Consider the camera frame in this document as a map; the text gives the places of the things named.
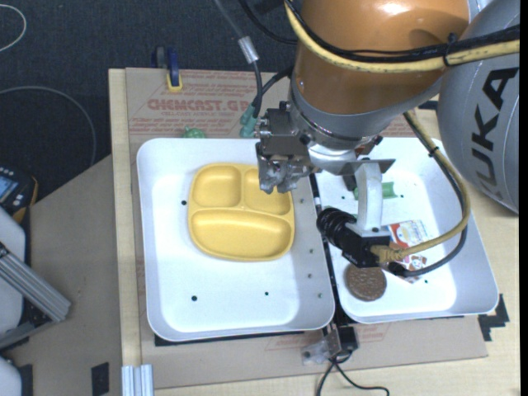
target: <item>round brown object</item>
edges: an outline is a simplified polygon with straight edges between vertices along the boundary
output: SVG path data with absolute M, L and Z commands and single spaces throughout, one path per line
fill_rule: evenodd
M 357 299 L 367 302 L 381 298 L 387 289 L 387 278 L 379 267 L 358 268 L 350 264 L 345 271 L 345 282 Z

